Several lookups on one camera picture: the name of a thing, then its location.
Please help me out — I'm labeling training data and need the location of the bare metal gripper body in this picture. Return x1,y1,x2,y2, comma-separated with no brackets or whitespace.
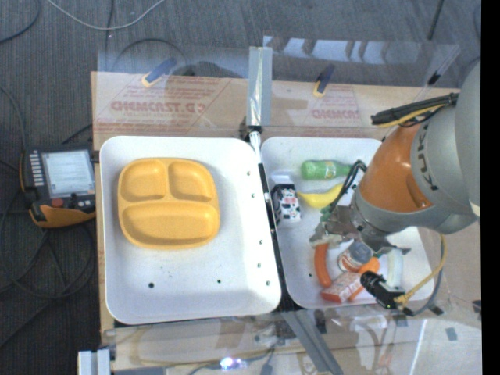
320,204,394,252

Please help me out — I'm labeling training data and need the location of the orange sausage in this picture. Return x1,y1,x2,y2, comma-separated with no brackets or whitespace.
313,242,334,289

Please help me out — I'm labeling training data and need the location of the small can with grey lid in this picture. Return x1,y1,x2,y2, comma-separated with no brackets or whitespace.
337,241,374,273

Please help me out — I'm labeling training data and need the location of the yellow banana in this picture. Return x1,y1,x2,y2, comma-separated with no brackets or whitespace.
296,182,345,210

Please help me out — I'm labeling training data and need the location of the white plastic tray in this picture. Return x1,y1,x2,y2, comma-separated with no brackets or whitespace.
98,135,283,326
259,135,437,310

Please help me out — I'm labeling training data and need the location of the white carton with cow print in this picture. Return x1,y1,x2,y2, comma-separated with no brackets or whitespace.
270,174,303,227

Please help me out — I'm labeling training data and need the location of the orange and white carton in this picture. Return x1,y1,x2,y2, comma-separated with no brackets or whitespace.
320,271,365,304

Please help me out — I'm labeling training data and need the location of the green plastic bottle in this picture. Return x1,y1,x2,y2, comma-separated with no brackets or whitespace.
300,159,353,181

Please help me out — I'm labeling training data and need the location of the yellow divided plate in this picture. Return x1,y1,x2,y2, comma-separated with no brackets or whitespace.
116,157,221,250

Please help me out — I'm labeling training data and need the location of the brown cardboard board red print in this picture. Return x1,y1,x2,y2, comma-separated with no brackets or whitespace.
90,71,482,371

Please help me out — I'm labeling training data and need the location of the black cylinder on white bracket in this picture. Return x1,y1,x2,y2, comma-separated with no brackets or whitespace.
359,248,407,310

